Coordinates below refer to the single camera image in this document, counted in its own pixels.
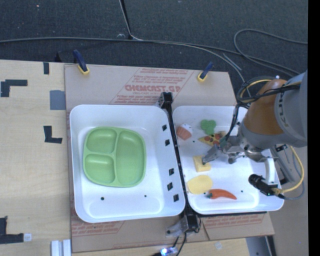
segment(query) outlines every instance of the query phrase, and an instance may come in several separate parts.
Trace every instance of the robotic arm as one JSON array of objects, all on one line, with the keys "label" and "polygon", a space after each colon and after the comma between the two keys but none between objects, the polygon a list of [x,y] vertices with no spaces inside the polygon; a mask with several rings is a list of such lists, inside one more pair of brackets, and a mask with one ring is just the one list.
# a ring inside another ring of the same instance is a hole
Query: robotic arm
[{"label": "robotic arm", "polygon": [[[249,87],[265,82],[255,96],[244,97]],[[213,161],[220,154],[228,155],[233,164],[246,156],[255,162],[265,162],[262,154],[277,144],[304,147],[308,144],[308,70],[288,81],[283,79],[256,79],[246,83],[237,94],[230,131],[202,158],[202,163]],[[230,132],[237,123],[239,107],[248,109],[239,124],[237,135]],[[275,186],[269,186],[261,176],[251,175],[249,182],[266,195],[278,195]]]}]

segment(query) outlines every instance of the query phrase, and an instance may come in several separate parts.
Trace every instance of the black connector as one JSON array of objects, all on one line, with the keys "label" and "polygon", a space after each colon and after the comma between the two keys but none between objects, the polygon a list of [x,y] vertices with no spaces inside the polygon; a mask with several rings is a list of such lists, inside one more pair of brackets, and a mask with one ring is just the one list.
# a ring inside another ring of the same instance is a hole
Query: black connector
[{"label": "black connector", "polygon": [[251,174],[248,181],[252,186],[260,190],[260,192],[266,196],[274,196],[275,192],[272,189],[278,187],[277,184],[270,185],[265,183],[265,179],[256,174]]}]

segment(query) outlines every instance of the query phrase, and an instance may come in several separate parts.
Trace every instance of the cardboard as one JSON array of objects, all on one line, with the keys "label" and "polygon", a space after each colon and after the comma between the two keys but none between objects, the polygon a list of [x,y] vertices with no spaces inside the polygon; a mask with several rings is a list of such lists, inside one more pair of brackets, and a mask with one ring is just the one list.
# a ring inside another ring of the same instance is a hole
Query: cardboard
[{"label": "cardboard", "polygon": [[[210,71],[206,80],[200,82],[197,76],[201,70],[88,67],[87,75],[83,75],[76,64],[64,67],[72,252],[172,245],[176,237],[167,236],[166,229],[177,223],[179,216],[104,223],[86,223],[77,216],[73,198],[70,111],[81,104],[157,105],[162,92],[172,92],[172,110],[182,105],[234,106],[236,99],[229,75]],[[188,234],[187,243],[274,233],[268,213],[205,217],[201,218],[201,223],[199,233]]]}]

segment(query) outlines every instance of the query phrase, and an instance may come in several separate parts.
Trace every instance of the blue clip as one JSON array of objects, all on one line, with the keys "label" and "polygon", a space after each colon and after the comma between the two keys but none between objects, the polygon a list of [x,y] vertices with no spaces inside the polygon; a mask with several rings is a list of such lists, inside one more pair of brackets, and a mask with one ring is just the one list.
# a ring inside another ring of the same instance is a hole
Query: blue clip
[{"label": "blue clip", "polygon": [[86,65],[86,63],[85,63],[85,60],[84,60],[84,58],[82,57],[82,55],[80,54],[80,52],[79,52],[78,50],[74,50],[74,51],[72,52],[72,54],[73,54],[73,57],[76,59],[76,61],[77,61],[78,64],[79,64],[79,65],[78,65],[78,68],[79,68],[80,72],[81,72],[82,74],[84,74],[84,75],[89,74],[90,69],[87,68],[87,65]]},{"label": "blue clip", "polygon": [[212,61],[206,66],[206,68],[197,76],[199,82],[203,82],[207,78],[208,72],[213,68]]}]

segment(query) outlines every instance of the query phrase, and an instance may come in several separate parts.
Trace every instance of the green plate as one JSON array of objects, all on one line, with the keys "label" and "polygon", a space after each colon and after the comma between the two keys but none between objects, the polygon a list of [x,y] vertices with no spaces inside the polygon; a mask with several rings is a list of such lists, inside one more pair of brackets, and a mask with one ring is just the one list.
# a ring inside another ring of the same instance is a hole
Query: green plate
[{"label": "green plate", "polygon": [[96,127],[85,137],[83,169],[90,181],[100,185],[136,186],[146,173],[145,141],[133,130]]}]

